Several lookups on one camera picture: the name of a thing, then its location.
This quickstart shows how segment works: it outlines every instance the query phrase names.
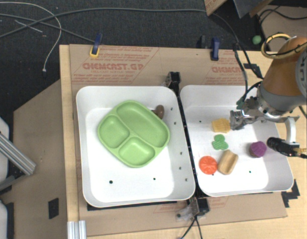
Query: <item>orange slice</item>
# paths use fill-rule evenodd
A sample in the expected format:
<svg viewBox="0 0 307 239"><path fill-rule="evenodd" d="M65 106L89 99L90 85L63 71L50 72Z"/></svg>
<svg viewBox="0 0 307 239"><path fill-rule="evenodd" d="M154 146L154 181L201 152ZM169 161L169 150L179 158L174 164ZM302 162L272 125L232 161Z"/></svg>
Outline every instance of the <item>orange slice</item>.
<svg viewBox="0 0 307 239"><path fill-rule="evenodd" d="M200 159L199 167L205 174L213 174L217 171L217 161L211 156L204 156Z"/></svg>

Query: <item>white cable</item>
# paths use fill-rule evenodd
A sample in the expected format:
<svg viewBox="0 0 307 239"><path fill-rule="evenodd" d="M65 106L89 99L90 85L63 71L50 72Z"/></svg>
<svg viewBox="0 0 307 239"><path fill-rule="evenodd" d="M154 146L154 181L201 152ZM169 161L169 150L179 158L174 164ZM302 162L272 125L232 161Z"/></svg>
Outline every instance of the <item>white cable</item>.
<svg viewBox="0 0 307 239"><path fill-rule="evenodd" d="M49 11L48 9L46 9L46 8L40 6L40 5L34 4L34 3L28 3L28 2L12 2L12 1L0 2L0 4L3 4L3 3L5 3L5 4L25 4L25 5L35 6L35 7L38 7L38 8L40 8L40 9L43 9L44 11L48 12L49 14L51 14L52 16L55 17L55 14L53 14L51 11ZM47 72L47 71L46 71L46 64L47 64L47 61L48 61L48 59L49 59L49 56L50 56L50 54L53 52L53 50L55 49L55 47L56 47L57 43L59 42L59 39L60 39L60 37L61 37L61 35L62 35L62 26L61 26L61 24L60 24L58 18L55 17L55 19L57 20L58 25L59 25L59 28L60 28L60 30L59 30L59 35L58 35L58 38L57 38L57 40L56 40L54 46L51 48L51 50L49 51L49 53L48 53L48 55L47 55L47 57L46 57L46 59L45 59L44 67L43 67L43 70L42 70L43 73L46 73L46 72Z"/></svg>

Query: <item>white object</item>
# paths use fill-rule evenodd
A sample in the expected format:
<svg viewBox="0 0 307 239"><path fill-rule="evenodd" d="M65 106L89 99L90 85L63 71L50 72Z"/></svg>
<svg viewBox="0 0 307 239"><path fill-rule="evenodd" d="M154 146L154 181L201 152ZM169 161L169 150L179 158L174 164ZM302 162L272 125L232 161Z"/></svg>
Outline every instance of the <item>white object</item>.
<svg viewBox="0 0 307 239"><path fill-rule="evenodd" d="M8 138L9 128L8 125L0 117L0 131ZM0 182L5 180L8 171L8 159L0 152Z"/></svg>
<svg viewBox="0 0 307 239"><path fill-rule="evenodd" d="M7 209L0 202L0 239L7 238Z"/></svg>
<svg viewBox="0 0 307 239"><path fill-rule="evenodd" d="M100 142L97 127L118 104L134 100L153 110L164 106L170 141L148 165L130 168ZM174 92L166 87L88 86L76 96L83 193L95 207L178 201L190 198L195 181L181 114Z"/></svg>
<svg viewBox="0 0 307 239"><path fill-rule="evenodd" d="M253 142L266 143L269 137L279 137L273 122L257 121L241 130L221 133L233 153L238 154L238 162L229 175L215 172L206 175L199 168L203 156L211 156L220 161L224 150L212 146L215 133L211 122L219 118L229 120L230 111L236 110L236 101L244 94L242 86L196 86L183 87L180 96L187 121L191 147L197 171L198 183L202 191L212 197L286 191L294 183L287 157L267 148L264 157L249 155L249 145Z"/></svg>

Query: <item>green plate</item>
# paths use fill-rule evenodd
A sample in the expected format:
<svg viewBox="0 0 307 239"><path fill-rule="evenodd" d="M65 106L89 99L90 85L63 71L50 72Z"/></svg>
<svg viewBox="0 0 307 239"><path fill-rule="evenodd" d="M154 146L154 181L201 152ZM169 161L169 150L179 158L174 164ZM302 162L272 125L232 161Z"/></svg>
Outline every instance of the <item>green plate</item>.
<svg viewBox="0 0 307 239"><path fill-rule="evenodd" d="M100 122L101 143L130 167L150 163L168 144L167 125L137 101L125 101L114 107Z"/></svg>

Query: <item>wooden table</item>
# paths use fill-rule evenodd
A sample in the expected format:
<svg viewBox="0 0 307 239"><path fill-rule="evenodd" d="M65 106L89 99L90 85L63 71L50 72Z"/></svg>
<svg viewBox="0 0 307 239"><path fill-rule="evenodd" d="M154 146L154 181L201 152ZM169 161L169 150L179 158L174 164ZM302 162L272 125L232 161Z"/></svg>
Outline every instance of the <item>wooden table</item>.
<svg viewBox="0 0 307 239"><path fill-rule="evenodd" d="M185 64L185 57L195 53L200 55L200 51L195 49L177 49L179 52L179 66ZM248 52L252 63L260 65L262 73L265 74L271 61L264 58L260 52ZM241 54L242 63L246 60ZM60 73L61 73L61 92L63 110L63 129L64 129L64 155L65 155L65 174L66 174L66 196L67 196L67 220L77 222L80 220L77 192L77 171L75 159L75 137L73 123L73 97L70 71L70 48L67 45L60 46ZM248 72L249 85L258 81L254 75ZM296 109L292 115L301 115ZM281 138L286 138L284 125L278 125ZM307 146L307 120L301 116L297 121L297 141L301 147ZM276 239L276 238L307 238L307 160L299 158L289 158L289 163L297 181L300 196L297 200L290 201L290 208L287 209L287 218L245 221L229 224L202 226L202 234L206 239ZM175 239L183 235L186 228L163 229L127 234L115 234L106 236L90 237L93 239ZM197 227L193 227L186 238L199 238Z"/></svg>

